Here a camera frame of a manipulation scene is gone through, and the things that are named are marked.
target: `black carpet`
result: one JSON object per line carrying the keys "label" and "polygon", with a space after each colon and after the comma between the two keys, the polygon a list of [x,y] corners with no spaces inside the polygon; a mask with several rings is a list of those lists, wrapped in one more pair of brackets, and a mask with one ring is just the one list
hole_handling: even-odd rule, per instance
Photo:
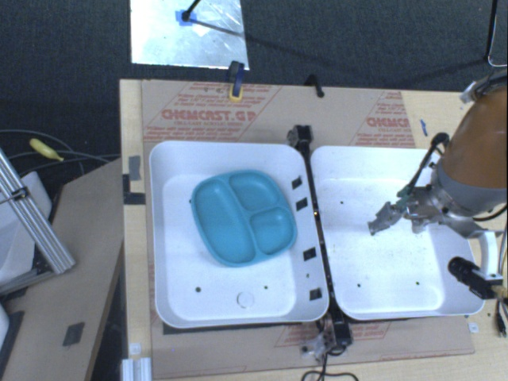
{"label": "black carpet", "polygon": [[[491,0],[241,0],[250,83],[463,90],[482,61]],[[506,0],[494,58],[506,62]],[[118,80],[223,81],[224,71],[130,63],[129,0],[0,0],[0,129],[35,129],[119,153]],[[29,136],[0,133],[8,156]],[[21,172],[43,164],[13,161]],[[98,164],[87,161],[87,168]],[[54,193],[76,165],[42,170]]]}

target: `blue tape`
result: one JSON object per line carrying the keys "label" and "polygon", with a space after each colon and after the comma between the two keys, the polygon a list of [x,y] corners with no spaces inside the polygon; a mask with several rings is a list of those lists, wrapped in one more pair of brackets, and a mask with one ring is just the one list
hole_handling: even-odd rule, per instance
{"label": "blue tape", "polygon": [[423,130],[423,134],[427,137],[427,124],[423,121],[423,119],[420,119],[421,129]]}
{"label": "blue tape", "polygon": [[182,14],[185,13],[186,10],[178,10],[175,11],[176,21],[182,26],[182,27],[189,27],[192,26],[192,21],[197,21],[198,16],[194,11],[190,13],[189,21],[182,20]]}

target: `cardboard base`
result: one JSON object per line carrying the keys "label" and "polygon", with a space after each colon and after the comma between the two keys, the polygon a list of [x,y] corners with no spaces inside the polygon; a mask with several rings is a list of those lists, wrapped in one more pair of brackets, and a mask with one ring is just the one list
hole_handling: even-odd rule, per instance
{"label": "cardboard base", "polygon": [[[313,148],[414,147],[401,92],[336,88],[317,99],[311,87],[247,85],[243,101],[231,103],[226,88],[224,83],[143,82],[144,159],[163,140],[283,143],[297,124],[312,125]],[[153,378],[314,366],[314,358],[300,350],[317,336],[314,323],[164,334],[154,307],[151,195],[144,165]],[[354,344],[331,364],[474,352],[464,317],[358,323],[352,331]]]}

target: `blue plate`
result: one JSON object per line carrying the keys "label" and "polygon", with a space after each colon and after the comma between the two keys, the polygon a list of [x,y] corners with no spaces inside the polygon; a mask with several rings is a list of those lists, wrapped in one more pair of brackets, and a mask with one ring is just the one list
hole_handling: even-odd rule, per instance
{"label": "blue plate", "polygon": [[259,171],[217,175],[196,186],[194,221],[214,258],[243,267],[277,256],[296,240],[296,223],[282,191]]}

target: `tan table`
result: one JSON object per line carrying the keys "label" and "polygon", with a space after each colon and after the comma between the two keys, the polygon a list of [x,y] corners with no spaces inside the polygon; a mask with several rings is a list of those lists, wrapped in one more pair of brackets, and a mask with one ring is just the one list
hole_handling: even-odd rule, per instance
{"label": "tan table", "polygon": [[[6,303],[23,311],[4,381],[87,381],[92,376],[121,268],[120,161],[63,187],[53,229],[77,264]],[[64,345],[69,326],[79,342]]]}
{"label": "tan table", "polygon": [[[121,81],[122,173],[129,174],[131,157],[139,157],[137,159],[140,160],[140,175],[130,181],[130,191],[134,193],[145,192],[144,162],[146,160],[144,160],[143,138],[144,134],[146,137],[146,131],[143,126],[144,122],[146,124],[146,120],[143,120],[142,107],[143,103],[149,102],[151,98],[147,97],[150,90],[143,89],[142,86],[141,81]],[[174,91],[175,97],[179,95],[179,92],[192,88],[185,82],[161,83],[161,87],[163,90],[169,90],[170,96]],[[363,114],[363,117],[365,115],[372,116],[372,103],[378,103],[379,98],[383,96],[381,90],[325,88],[325,98],[318,99],[313,88],[310,87],[276,87],[273,89],[275,92],[273,97],[266,100],[269,102],[269,106],[267,104],[261,111],[258,111],[255,122],[243,127],[238,137],[239,140],[281,142],[293,125],[311,124],[315,135],[313,148],[322,144],[358,144],[359,132],[364,131],[367,126],[365,123],[358,123],[358,121],[352,122],[347,114],[360,113]],[[457,93],[403,91],[395,92],[395,94],[398,94],[402,107],[405,108],[414,145],[417,148],[428,148],[433,135],[440,131],[451,135],[468,109],[468,106],[462,104],[458,99]],[[426,123],[429,132],[427,137],[422,131],[421,119]],[[356,132],[356,135],[353,138],[337,135],[338,125],[347,125],[346,128],[343,127],[344,131],[353,129],[353,133]],[[152,355],[145,220],[147,208],[145,205],[127,205],[124,208],[124,213],[127,336],[131,348],[129,358],[135,360]],[[490,222],[489,227],[504,228],[503,218],[505,217]],[[473,246],[473,249],[477,252],[478,247]],[[494,304],[487,302],[480,314],[468,319],[479,327],[479,332],[472,334],[475,354],[329,366],[329,371],[352,372],[362,381],[505,379],[506,369],[503,363],[508,353],[508,341],[498,336],[491,316],[493,312]],[[303,372],[301,368],[297,368],[284,371],[251,372],[241,375],[204,376],[199,379],[294,380],[299,379]]]}

